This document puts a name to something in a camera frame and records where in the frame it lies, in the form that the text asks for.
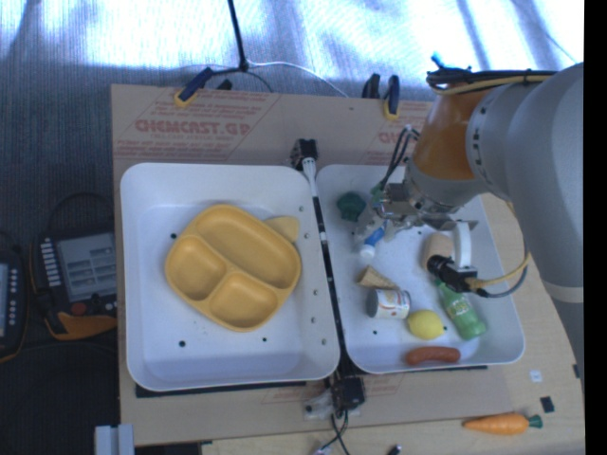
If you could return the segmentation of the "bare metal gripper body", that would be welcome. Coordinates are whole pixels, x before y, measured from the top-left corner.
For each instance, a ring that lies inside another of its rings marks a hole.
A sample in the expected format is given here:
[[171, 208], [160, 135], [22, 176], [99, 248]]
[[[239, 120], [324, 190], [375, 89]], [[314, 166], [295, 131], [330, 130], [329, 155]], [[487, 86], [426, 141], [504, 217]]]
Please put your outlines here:
[[456, 213], [456, 207], [436, 202], [414, 182], [398, 182], [372, 188], [372, 209], [398, 228], [430, 226], [441, 229]]

